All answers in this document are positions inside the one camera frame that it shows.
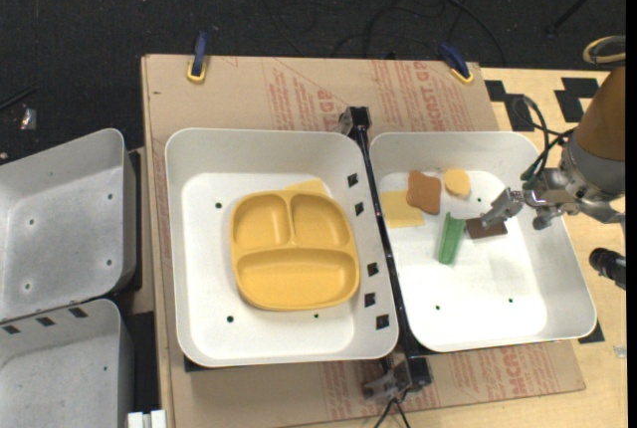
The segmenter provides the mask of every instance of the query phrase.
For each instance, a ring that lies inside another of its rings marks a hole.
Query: cardboard sheet
[[[159,245],[153,251],[161,260],[155,273],[162,275],[156,284],[163,288],[160,312],[165,309],[167,348],[160,334],[160,360],[168,357],[160,373],[169,422],[176,428],[268,428],[378,415],[382,406],[362,396],[362,385],[382,374],[375,361],[186,370],[175,331],[165,143],[173,132],[197,126],[335,130],[347,106],[369,107],[373,133],[497,130],[480,68],[471,65],[476,79],[464,86],[440,62],[211,57],[205,82],[194,85],[186,79],[188,61],[142,59]],[[434,384],[409,395],[407,411],[584,387],[570,342],[436,354],[429,362]]]

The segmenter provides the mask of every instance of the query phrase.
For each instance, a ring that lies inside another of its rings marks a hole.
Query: light wood surface
[[[502,81],[509,94],[530,96],[542,110],[550,128],[567,130],[573,124],[563,120],[554,95],[555,90],[563,90],[560,79],[562,77],[595,78],[601,84],[607,73],[483,69],[483,75],[485,80]],[[146,105],[148,94],[143,94],[143,99],[146,148],[148,148],[152,138],[152,121],[150,121]],[[582,101],[582,105],[586,109],[587,101]],[[501,130],[510,130],[504,104],[493,103],[493,107]],[[525,135],[538,148],[541,147],[540,132],[525,132]],[[555,166],[558,155],[559,150],[556,150],[550,157],[548,166]],[[154,193],[155,179],[151,173],[153,169],[151,154],[147,154],[145,159],[149,171],[148,190],[149,193]],[[152,214],[156,214],[157,211],[157,200],[151,195],[148,201],[151,214],[152,248],[158,250],[160,248],[159,228],[156,217],[152,217]],[[618,202],[617,208],[623,210],[624,202]],[[511,426],[517,428],[544,426],[622,428],[628,426],[627,358],[621,352],[627,344],[626,294],[610,280],[600,278],[588,265],[588,256],[596,247],[625,253],[621,229],[618,225],[602,225],[584,215],[566,217],[565,223],[605,336],[605,341],[573,344],[586,388],[582,391],[543,397],[410,412],[408,420],[412,428],[509,428]],[[171,428],[191,428],[174,424],[173,391],[165,322],[166,305],[162,294],[163,282],[169,279],[163,277],[161,264],[157,260],[153,260],[153,275],[160,401],[162,408],[168,414],[168,423]],[[375,422],[375,418],[367,418],[306,426],[309,428],[369,428],[374,426]],[[215,426],[214,420],[211,420],[210,426]],[[395,428],[403,424],[399,416],[390,416],[382,426]]]

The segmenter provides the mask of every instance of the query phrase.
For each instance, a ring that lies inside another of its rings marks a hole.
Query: blue clamp
[[[188,80],[193,83],[202,83],[206,76],[206,45],[208,44],[208,32],[199,30],[197,41],[195,42],[195,57],[188,64]]]
[[[453,74],[458,80],[464,84],[469,84],[474,80],[474,75],[469,71],[467,62],[451,44],[443,42],[438,46],[438,54],[442,59],[451,67],[451,74]]]

